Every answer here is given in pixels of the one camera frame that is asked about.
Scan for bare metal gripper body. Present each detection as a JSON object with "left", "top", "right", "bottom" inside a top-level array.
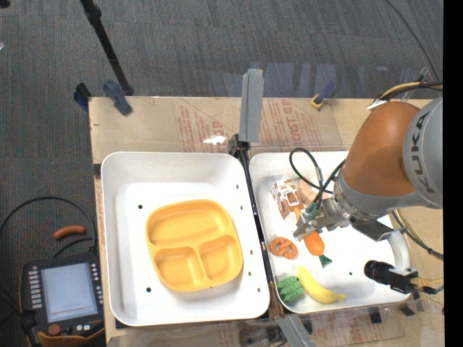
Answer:
[{"left": 313, "top": 196, "right": 352, "bottom": 231}]

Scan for orange carrot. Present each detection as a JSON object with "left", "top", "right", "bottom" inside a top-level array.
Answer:
[{"left": 294, "top": 207, "right": 334, "bottom": 268}]

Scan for brown pretzel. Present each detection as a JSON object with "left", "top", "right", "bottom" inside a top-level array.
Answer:
[{"left": 268, "top": 236, "right": 300, "bottom": 260}]

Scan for beige bread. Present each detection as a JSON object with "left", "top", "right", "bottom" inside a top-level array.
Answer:
[{"left": 297, "top": 178, "right": 332, "bottom": 206}]

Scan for white and orange carton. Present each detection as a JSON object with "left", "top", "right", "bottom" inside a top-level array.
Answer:
[{"left": 270, "top": 177, "right": 305, "bottom": 221}]

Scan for white plastic tray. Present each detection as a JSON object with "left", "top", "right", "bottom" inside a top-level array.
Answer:
[
  {"left": 248, "top": 150, "right": 417, "bottom": 315},
  {"left": 100, "top": 151, "right": 271, "bottom": 327}
]

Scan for yellow banana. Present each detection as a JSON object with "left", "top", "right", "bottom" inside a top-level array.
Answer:
[{"left": 297, "top": 265, "right": 347, "bottom": 305}]

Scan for green pea pods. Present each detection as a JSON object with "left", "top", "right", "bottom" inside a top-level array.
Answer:
[{"left": 276, "top": 275, "right": 305, "bottom": 304}]

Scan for yellow divided plate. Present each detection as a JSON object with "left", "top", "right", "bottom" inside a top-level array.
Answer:
[{"left": 145, "top": 199, "right": 245, "bottom": 294}]

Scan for brown cardboard board red print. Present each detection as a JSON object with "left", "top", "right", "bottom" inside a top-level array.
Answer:
[{"left": 88, "top": 95, "right": 444, "bottom": 347}]

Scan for black cylinder on white bracket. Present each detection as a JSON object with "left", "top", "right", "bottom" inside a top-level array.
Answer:
[{"left": 349, "top": 218, "right": 420, "bottom": 296}]

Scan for black block with thin wires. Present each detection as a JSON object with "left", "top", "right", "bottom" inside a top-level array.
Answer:
[{"left": 226, "top": 134, "right": 252, "bottom": 158}]

